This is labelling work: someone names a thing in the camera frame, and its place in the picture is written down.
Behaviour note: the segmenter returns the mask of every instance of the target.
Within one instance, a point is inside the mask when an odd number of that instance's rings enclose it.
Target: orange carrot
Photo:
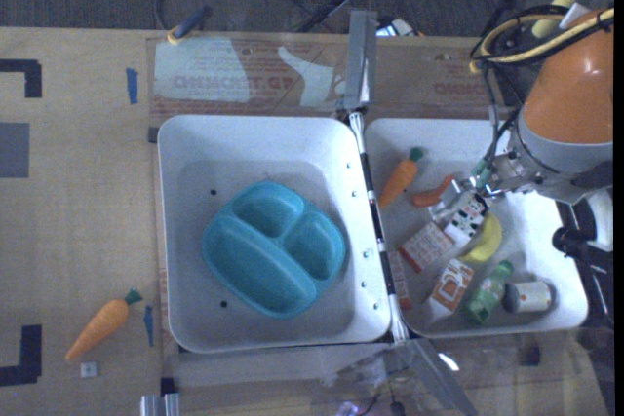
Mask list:
[[[411,204],[417,208],[432,207],[440,201],[440,196],[450,186],[454,178],[452,175],[447,175],[438,187],[411,195]]]
[[[129,305],[140,300],[142,297],[133,288],[123,300],[116,298],[106,303],[82,330],[80,336],[65,354],[65,360],[72,360],[84,354],[106,336],[119,329],[128,318]]]
[[[422,151],[414,147],[409,152],[409,158],[399,162],[386,181],[386,185],[377,199],[380,208],[390,205],[408,186],[418,173],[416,162],[422,157]]]

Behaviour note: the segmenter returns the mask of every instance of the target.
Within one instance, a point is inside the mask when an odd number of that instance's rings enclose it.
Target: black corner marker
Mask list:
[[[23,73],[24,97],[42,97],[42,68],[37,59],[0,59],[0,71]]]
[[[21,328],[19,365],[0,367],[0,387],[37,383],[42,374],[41,345],[41,324]]]

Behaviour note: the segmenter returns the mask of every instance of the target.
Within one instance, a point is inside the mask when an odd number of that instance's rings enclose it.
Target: gray square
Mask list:
[[[0,177],[28,177],[30,124],[0,123]]]

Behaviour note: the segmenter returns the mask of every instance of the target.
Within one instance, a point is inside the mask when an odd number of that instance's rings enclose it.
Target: tin can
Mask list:
[[[552,307],[554,298],[554,288],[543,281],[507,283],[502,304],[513,314],[546,312]]]

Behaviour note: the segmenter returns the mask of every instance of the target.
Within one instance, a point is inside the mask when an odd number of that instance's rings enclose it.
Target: blue tape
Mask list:
[[[132,68],[126,68],[126,79],[128,80],[128,98],[130,104],[138,103],[138,73]]]

